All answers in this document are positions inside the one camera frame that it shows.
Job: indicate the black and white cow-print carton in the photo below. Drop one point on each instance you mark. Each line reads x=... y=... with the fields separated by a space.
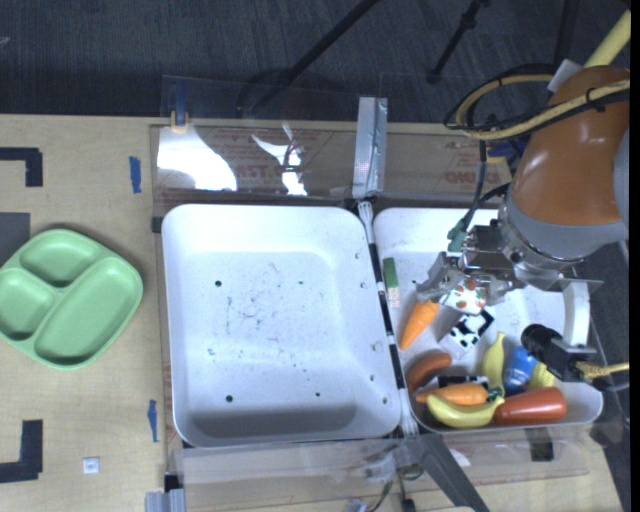
x=467 y=335

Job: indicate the yellow round toy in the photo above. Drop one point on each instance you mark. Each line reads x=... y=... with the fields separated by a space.
x=541 y=377

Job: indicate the green and white packet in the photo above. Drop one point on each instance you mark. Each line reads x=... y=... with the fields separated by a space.
x=390 y=277

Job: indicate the brown sausage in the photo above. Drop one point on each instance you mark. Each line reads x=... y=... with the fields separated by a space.
x=427 y=369

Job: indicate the black cylinder on white bracket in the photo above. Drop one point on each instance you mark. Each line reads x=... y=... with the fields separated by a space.
x=560 y=352

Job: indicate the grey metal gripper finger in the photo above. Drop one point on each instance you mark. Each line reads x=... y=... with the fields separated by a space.
x=436 y=280
x=500 y=287

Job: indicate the orange carrot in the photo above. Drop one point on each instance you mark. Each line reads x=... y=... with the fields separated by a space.
x=462 y=394
x=419 y=322

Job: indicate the blue bottle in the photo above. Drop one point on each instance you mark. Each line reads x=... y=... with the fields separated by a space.
x=520 y=372

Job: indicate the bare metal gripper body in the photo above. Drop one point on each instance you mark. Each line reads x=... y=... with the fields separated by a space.
x=492 y=250

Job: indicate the green divided plate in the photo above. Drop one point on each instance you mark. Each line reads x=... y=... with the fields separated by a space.
x=80 y=310

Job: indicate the red sausage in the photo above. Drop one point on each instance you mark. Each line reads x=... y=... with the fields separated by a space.
x=532 y=406

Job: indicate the white plastic tray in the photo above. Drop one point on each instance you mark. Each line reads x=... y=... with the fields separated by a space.
x=280 y=325
x=515 y=315

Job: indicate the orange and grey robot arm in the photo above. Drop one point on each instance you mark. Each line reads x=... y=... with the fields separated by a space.
x=565 y=170

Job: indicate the thin black and white rod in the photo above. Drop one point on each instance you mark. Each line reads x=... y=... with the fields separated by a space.
x=385 y=310

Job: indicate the white carton with orange print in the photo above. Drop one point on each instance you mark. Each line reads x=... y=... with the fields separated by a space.
x=470 y=299

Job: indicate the yellow banana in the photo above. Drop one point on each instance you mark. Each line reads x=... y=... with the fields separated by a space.
x=460 y=415
x=495 y=362

